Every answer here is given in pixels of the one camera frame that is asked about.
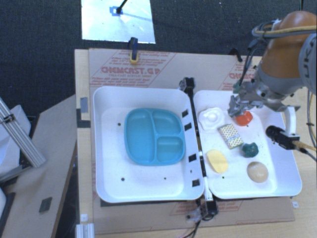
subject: white tray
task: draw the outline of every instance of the white tray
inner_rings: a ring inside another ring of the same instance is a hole
[[[176,89],[125,88],[106,86],[93,97],[96,188],[110,203],[158,200],[193,200],[204,190],[190,100]],[[124,144],[126,115],[137,108],[160,108],[174,112],[185,131],[184,158],[168,166],[142,166],[127,155]],[[189,156],[197,158],[189,162]]]
[[[250,110],[253,119],[248,126],[239,126],[227,113],[231,95],[229,91],[199,91],[194,96],[197,116],[208,108],[222,109],[224,124],[232,123],[245,143],[255,142],[259,153],[253,158],[245,158],[241,154],[241,147],[229,149],[217,129],[206,132],[198,123],[203,154],[217,149],[228,161],[227,171],[218,174],[204,156],[210,190],[222,199],[297,195],[302,189],[302,181],[293,152],[273,144],[265,134],[270,125],[285,128],[281,113],[267,107],[254,108]],[[263,183],[252,181],[247,174],[248,164],[254,161],[263,163],[268,169],[268,179]]]

